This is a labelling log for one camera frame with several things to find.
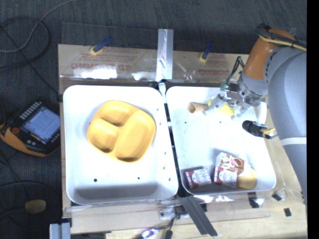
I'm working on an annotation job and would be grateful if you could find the yellow divided plate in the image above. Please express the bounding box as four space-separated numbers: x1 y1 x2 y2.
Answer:
86 100 157 163

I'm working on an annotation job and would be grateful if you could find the white plastic tray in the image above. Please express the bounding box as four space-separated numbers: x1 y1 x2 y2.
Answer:
62 84 179 206
165 86 277 197

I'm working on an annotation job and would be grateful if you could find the pale yellow toy food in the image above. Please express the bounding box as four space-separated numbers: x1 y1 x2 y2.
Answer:
206 98 236 119

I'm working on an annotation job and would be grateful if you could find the yellow-brown oval toy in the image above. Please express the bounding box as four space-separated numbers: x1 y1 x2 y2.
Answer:
24 199 47 215

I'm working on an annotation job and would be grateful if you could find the brown cardboard board red print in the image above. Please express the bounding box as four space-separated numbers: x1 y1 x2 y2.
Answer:
57 43 304 234

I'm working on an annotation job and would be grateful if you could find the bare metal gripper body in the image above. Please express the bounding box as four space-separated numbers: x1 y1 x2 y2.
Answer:
220 82 265 109

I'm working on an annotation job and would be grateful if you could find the brown and white carton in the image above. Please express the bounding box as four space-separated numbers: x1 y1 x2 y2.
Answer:
213 151 246 190

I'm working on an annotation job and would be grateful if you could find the brown ice cream cone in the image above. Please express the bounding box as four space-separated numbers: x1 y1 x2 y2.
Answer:
187 102 209 115

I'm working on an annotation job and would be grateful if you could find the red and white carton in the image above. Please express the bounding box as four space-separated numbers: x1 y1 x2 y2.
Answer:
184 167 213 190

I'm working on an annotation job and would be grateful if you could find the yellow bottle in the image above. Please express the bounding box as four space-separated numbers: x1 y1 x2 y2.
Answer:
236 164 258 191

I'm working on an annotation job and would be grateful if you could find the black cylinder on white bracket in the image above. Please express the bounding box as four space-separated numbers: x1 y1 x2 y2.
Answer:
242 103 271 138

